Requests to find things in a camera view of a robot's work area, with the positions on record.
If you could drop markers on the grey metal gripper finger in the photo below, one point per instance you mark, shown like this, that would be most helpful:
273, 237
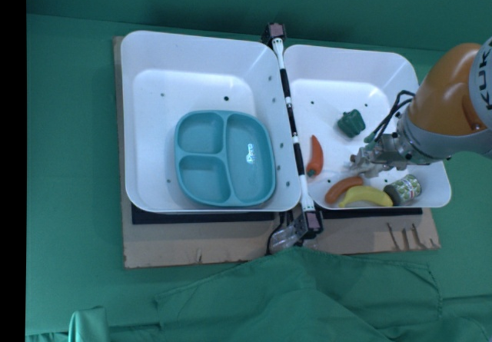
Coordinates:
366, 171
356, 158

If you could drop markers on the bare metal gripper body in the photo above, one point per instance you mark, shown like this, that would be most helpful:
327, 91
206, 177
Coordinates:
386, 152

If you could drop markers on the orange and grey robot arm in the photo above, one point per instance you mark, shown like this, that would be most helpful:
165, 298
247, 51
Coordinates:
446, 94

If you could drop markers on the yellow banana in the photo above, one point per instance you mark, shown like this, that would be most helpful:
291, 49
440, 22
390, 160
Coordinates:
367, 195

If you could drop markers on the orange sausage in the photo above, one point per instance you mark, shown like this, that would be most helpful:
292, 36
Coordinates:
340, 186

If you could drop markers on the green bell pepper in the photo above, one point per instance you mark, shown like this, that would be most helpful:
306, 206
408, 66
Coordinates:
350, 123

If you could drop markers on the orange chili pepper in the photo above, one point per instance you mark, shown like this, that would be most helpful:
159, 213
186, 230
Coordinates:
316, 154

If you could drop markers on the green peas can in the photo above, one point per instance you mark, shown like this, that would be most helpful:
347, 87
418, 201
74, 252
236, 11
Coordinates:
405, 188

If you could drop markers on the white plastic tray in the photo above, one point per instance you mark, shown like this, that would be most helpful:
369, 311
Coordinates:
346, 94
192, 87

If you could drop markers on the black and white thin rod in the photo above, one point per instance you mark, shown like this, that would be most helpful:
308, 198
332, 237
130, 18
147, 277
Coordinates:
292, 117

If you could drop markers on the blue divided plate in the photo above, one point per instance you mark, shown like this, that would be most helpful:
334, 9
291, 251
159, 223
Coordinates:
246, 156

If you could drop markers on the green cloth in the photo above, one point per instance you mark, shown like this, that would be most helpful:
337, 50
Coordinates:
307, 294

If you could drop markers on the brown cardboard board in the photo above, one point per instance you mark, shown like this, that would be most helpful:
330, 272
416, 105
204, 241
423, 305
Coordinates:
230, 240

